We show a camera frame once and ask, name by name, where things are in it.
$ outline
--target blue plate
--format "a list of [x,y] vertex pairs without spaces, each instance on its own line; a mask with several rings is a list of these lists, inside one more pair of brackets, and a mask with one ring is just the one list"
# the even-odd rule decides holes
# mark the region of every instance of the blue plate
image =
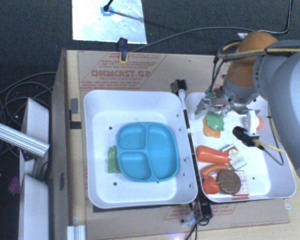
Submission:
[[132,181],[166,181],[179,170],[175,136],[162,123],[125,124],[116,135],[116,149],[120,170]]

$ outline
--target chocolate cookie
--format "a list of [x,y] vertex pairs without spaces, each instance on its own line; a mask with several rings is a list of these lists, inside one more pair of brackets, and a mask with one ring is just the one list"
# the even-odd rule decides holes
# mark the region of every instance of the chocolate cookie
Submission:
[[224,193],[230,195],[238,193],[241,188],[241,180],[233,170],[218,172],[216,182],[218,182],[220,189]]

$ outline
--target black carpet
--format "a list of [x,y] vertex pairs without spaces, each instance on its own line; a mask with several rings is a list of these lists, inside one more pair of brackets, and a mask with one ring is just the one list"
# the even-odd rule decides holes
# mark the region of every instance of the black carpet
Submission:
[[[148,43],[200,27],[241,27],[280,32],[285,29],[289,0],[142,0]],[[214,54],[235,30],[204,30],[156,44],[141,52]],[[279,40],[300,40],[300,0],[294,0],[288,34]],[[140,47],[129,45],[129,50]],[[40,72],[56,71],[61,49],[114,51],[114,43],[72,40],[72,0],[0,0],[0,91]],[[51,87],[53,75],[34,78]],[[33,96],[37,86],[14,90],[9,99]],[[5,92],[0,96],[5,99]],[[49,105],[47,95],[41,97]],[[13,112],[20,103],[12,103]],[[22,121],[23,110],[17,114]],[[0,239],[18,238],[19,196],[8,192],[19,160],[10,152],[0,156]]]

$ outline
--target black clip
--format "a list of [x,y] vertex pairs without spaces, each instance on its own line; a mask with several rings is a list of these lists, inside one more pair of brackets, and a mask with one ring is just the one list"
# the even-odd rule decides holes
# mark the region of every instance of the black clip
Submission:
[[126,64],[128,62],[128,40],[120,37],[116,43],[115,50],[121,52],[119,55],[119,63]]

